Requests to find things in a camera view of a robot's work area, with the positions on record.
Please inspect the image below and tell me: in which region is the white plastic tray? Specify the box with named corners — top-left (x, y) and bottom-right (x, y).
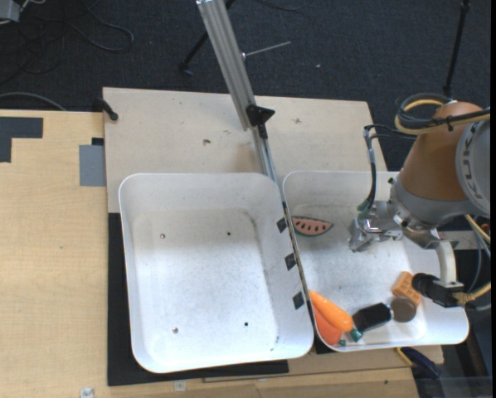
top-left (118, 172), bottom-right (315, 375)
top-left (281, 169), bottom-right (470, 353)

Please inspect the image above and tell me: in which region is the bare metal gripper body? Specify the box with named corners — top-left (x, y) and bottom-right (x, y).
top-left (358, 201), bottom-right (441, 249)

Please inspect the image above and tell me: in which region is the tan waffle biscuit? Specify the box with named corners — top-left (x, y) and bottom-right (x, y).
top-left (391, 270), bottom-right (423, 308)

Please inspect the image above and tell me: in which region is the black cylinder on white bracket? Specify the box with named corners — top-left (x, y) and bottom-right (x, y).
top-left (411, 240), bottom-right (465, 308)

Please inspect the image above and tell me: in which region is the pale wood board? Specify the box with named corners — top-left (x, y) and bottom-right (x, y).
top-left (102, 87), bottom-right (445, 386)

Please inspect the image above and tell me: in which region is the orange carrot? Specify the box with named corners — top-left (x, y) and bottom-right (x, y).
top-left (312, 303), bottom-right (348, 347)
top-left (309, 289), bottom-right (363, 344)

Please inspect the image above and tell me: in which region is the red watermelon slice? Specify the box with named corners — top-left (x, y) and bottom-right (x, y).
top-left (290, 216), bottom-right (335, 238)

